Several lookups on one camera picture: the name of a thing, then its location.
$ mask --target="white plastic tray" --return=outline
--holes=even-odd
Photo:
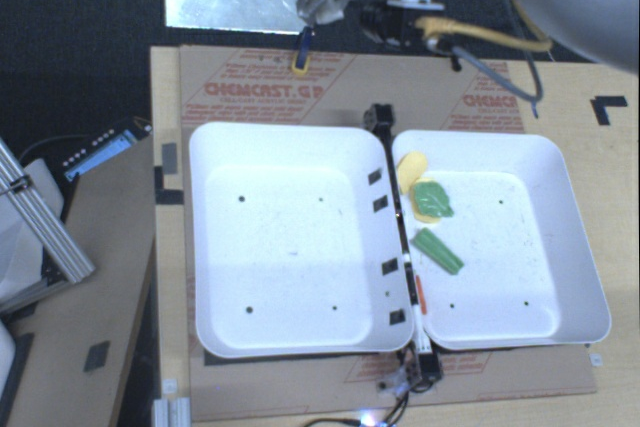
[[[402,198],[407,235],[424,226],[463,261],[452,276],[411,247],[429,337],[448,349],[596,342],[611,318],[564,159],[534,135],[408,131],[398,162],[423,152],[454,217],[425,225]]]
[[[413,332],[384,150],[359,129],[190,141],[196,328],[222,357],[392,351]]]

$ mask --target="yellow cable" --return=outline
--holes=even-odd
[[[415,26],[423,31],[423,39],[439,38],[443,34],[461,34],[472,38],[483,39],[497,45],[529,50],[531,52],[547,52],[551,50],[553,41],[544,34],[527,16],[522,7],[514,2],[518,14],[535,35],[537,40],[521,39],[503,32],[487,29],[478,25],[462,23],[451,18],[422,16],[415,22]]]

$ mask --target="green object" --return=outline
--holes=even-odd
[[[449,274],[458,274],[464,266],[451,250],[429,228],[422,228],[413,239],[414,245]]]
[[[418,212],[431,217],[452,217],[449,196],[438,182],[418,182],[413,188],[413,199]]]

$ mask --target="brown cardboard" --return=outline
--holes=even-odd
[[[372,103],[391,103],[395,133],[410,128],[523,132],[515,97],[466,66],[400,56],[312,54],[309,74],[289,71],[282,50],[180,51],[185,246],[192,418],[195,421],[320,413],[393,405],[377,384],[394,354],[205,365],[194,328],[188,139],[211,120],[358,126]],[[492,65],[507,73],[507,65]],[[596,391],[582,346],[452,353],[444,379],[412,404],[441,404]]]

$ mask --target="wooden surface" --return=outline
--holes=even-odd
[[[80,179],[66,225],[97,269],[9,326],[35,335],[9,427],[117,424],[151,278],[151,160],[148,138]],[[103,342],[105,365],[85,372]]]
[[[510,62],[509,73],[531,88],[527,67]],[[534,119],[520,103],[525,130],[553,140],[562,150],[583,216],[613,327],[591,348],[602,356],[595,369],[598,392],[591,395],[409,408],[401,425],[633,425],[640,417],[640,329],[638,285],[638,79],[592,64],[541,64],[546,96]],[[152,50],[155,163],[161,147],[181,140],[179,51]],[[609,108],[611,124],[597,123],[590,100],[624,96],[626,108]],[[181,170],[170,177],[181,188]],[[177,379],[189,395],[188,342],[182,207],[157,210],[161,377]],[[198,423],[216,426],[298,426],[314,416]]]

